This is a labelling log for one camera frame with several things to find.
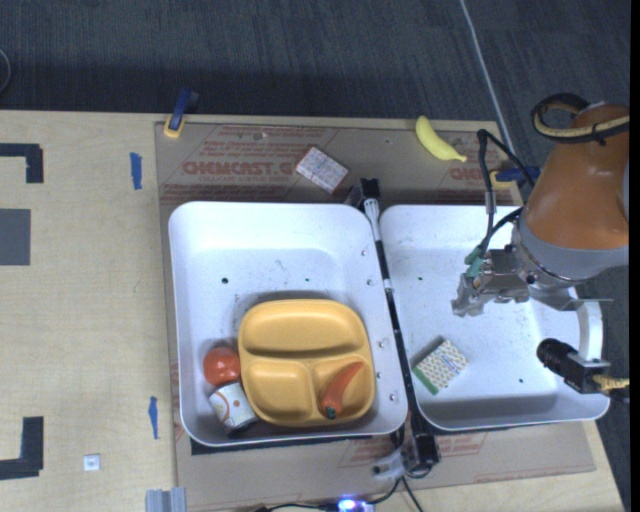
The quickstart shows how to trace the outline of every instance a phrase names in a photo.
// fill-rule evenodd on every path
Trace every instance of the banana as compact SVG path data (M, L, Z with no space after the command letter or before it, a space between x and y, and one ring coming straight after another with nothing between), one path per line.
M440 160L460 160L466 162L467 157L458 153L451 144L440 138L431 127L425 116L418 117L416 135L427 151Z

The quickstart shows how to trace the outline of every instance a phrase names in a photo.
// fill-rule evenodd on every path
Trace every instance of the orange tray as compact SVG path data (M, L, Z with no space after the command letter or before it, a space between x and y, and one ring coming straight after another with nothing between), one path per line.
M336 425L364 415L373 402L367 332L355 311L340 302L297 299L254 306L240 324L238 351L249 403L269 423ZM345 389L342 413L329 420L320 413L319 397L356 361L364 367Z

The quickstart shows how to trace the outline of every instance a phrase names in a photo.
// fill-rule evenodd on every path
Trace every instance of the black corner marker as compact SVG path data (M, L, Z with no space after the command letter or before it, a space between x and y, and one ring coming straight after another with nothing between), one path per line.
M38 476L44 468L44 418L22 418L20 458L0 461L0 480Z
M44 183L42 148L38 144L0 144L0 156L23 156L27 183Z

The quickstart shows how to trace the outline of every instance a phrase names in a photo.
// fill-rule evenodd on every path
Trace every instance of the toy sink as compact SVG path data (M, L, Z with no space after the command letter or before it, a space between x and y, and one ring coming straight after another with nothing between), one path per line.
M477 317L452 313L464 257L486 230L483 206L393 206L383 212L380 228L409 364L444 339L468 361L435 396L412 376L420 412L435 429L505 428L594 419L606 412L608 398L576 393L535 353L546 337L577 348L575 313L535 301L491 303ZM505 228L492 246L508 240ZM359 210L336 204L186 203L171 215L169 241L180 412L195 441L250 447L382 435L404 423L407 396L380 263L371 226ZM319 313L326 306L337 309ZM330 326L327 332L338 334L333 340L321 336L323 341L280 338L277 333L300 315L306 323L294 331L321 318ZM354 327L358 322L364 334ZM350 334L342 336L341 330ZM263 420L234 436L212 411L208 397L214 388L202 371L205 354L220 343L238 349L245 393ZM365 371L345 391L346 417L326 421L318 412L318 393L352 360L364 361Z

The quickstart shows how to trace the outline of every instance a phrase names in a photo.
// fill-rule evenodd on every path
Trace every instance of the gray square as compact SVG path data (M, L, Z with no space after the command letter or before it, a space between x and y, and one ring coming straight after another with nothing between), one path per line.
M31 210L0 208L0 265L31 264Z

